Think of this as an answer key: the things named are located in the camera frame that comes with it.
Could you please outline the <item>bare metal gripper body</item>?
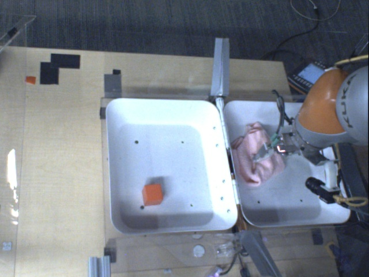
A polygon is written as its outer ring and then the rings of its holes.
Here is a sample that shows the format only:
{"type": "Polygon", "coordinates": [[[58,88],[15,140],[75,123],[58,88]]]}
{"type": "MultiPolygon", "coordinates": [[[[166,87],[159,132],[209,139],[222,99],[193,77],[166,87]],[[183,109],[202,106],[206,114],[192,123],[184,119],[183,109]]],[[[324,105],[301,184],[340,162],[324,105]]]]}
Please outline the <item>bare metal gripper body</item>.
{"type": "Polygon", "coordinates": [[[301,155],[306,149],[306,143],[295,132],[274,134],[271,138],[271,147],[280,155],[301,155]]]}

